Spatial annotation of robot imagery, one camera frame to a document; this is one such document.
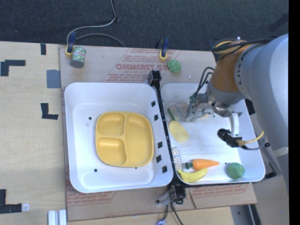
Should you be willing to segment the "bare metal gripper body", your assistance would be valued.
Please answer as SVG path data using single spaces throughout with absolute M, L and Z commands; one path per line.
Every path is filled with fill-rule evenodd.
M 192 96 L 192 104 L 194 111 L 203 111 L 207 115 L 217 114 L 221 117 L 230 117 L 236 113 L 238 116 L 242 115 L 242 111 L 235 110 L 232 105 L 226 105 L 218 102 L 213 96 L 209 94 L 198 93 Z

